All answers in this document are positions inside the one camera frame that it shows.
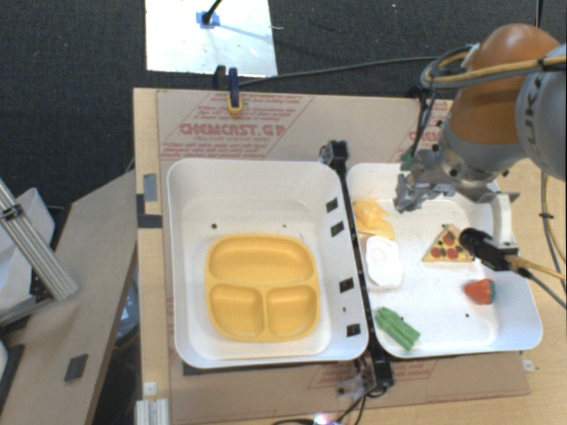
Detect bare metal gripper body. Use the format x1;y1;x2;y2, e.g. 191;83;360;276
409;146;504;199

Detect yellow toy cheese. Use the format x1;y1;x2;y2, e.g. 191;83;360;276
352;198;397;241

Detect toy pizza slice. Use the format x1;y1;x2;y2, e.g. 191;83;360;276
421;223;476;266

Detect white toy fried egg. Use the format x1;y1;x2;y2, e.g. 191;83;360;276
364;235;405;290

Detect thin black rod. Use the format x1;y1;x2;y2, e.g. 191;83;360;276
332;159;387;365

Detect red toy strawberry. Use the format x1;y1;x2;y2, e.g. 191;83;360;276
463;277;496;305

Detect white plastic tray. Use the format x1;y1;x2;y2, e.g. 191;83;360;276
166;157;370;369
346;161;545;359

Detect green toy beans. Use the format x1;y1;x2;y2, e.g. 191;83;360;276
374;305;422;352

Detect brown cardboard board, red print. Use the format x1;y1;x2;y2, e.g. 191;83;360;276
155;89;532;425

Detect yellow divided plate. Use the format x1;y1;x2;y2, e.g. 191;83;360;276
204;233;322;344

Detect black cylinder on white bracket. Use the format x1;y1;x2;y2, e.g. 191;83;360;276
458;192;521;272

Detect black block with thin wires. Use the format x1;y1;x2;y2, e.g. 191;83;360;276
319;139;352;166
369;354;396;390

